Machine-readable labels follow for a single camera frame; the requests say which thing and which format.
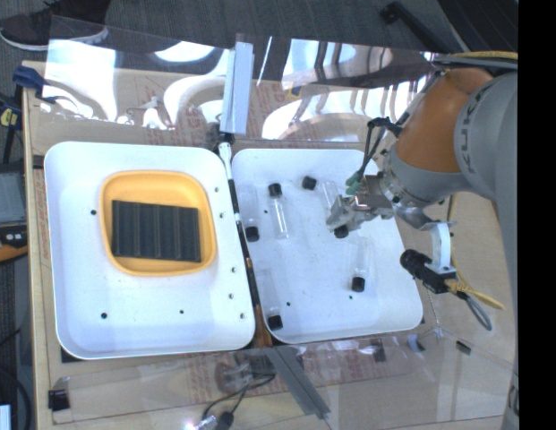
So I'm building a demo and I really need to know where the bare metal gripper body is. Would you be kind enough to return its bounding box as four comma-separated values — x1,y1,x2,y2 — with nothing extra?
355,173,407,220

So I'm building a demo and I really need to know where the white plastic tray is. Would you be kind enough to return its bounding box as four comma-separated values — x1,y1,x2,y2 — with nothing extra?
230,148,424,345
43,140,257,361

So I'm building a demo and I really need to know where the thin black and white rod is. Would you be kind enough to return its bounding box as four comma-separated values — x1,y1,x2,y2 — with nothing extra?
218,141,273,348

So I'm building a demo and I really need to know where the black ribbed rack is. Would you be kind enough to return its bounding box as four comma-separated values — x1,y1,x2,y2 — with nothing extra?
110,199,202,263

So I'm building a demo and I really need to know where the yellow bowl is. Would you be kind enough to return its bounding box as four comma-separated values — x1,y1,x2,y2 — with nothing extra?
98,169,218,278

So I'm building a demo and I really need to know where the brown cardboard board red print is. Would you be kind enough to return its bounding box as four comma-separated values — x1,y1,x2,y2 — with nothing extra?
21,60,518,430

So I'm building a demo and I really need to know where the person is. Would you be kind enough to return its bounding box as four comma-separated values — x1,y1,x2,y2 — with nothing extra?
0,0,167,52

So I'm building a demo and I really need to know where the black cylinder on white bracket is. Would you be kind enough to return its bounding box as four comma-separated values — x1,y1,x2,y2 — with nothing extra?
398,220,460,295

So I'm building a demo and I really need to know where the black block with thin wires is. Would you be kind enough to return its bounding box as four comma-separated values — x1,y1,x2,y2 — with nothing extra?
235,350,277,378

